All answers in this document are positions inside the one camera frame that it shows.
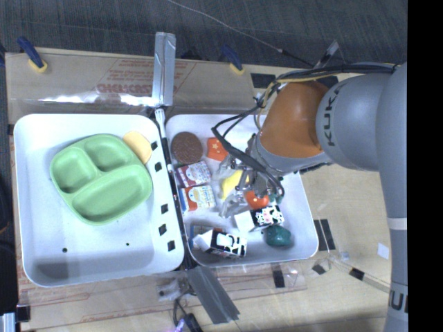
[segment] green divided plate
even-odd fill
[[[111,134],[90,136],[64,148],[52,159],[50,173],[72,211],[93,225],[116,220],[152,193],[147,168]]]

